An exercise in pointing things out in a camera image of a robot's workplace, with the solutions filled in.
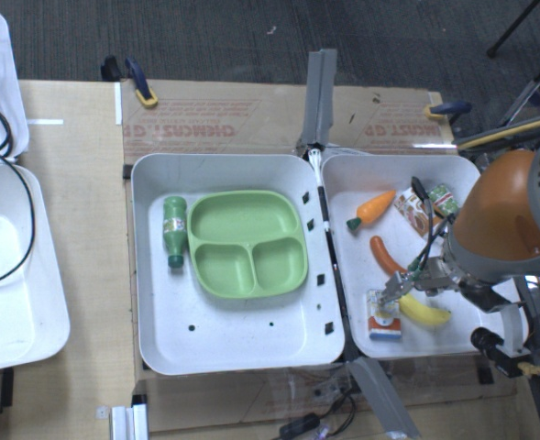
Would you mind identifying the white and brown printed packet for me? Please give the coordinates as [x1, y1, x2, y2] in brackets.
[392, 186, 446, 240]

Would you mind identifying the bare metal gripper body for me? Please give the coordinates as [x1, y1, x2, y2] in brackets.
[410, 256, 464, 296]

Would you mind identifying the white orange and blue carton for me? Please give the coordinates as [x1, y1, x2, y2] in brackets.
[366, 289, 403, 341]

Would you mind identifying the green plastic bottle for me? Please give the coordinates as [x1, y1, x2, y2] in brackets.
[161, 195, 189, 270]

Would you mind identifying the black cylinder on white bracket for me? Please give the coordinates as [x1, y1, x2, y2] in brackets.
[469, 302, 533, 379]

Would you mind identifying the green divided plate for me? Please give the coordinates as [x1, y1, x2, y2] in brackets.
[186, 190, 310, 300]

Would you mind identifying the black block with thin wires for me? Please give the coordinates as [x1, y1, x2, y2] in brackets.
[279, 412, 322, 440]

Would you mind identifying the orange carrot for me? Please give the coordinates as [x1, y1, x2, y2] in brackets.
[346, 189, 398, 234]

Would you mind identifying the white plastic tray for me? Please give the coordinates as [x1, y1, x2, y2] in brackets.
[130, 152, 347, 377]
[320, 153, 529, 361]

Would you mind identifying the brown cardboard board red print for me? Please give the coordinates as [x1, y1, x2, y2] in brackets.
[119, 78, 519, 432]

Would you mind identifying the yellow banana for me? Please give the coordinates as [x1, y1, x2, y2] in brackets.
[397, 292, 453, 327]

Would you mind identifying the orange sausage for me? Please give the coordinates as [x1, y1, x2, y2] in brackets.
[369, 235, 409, 278]

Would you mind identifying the green and red packet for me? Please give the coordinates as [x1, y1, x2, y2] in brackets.
[426, 183, 460, 218]

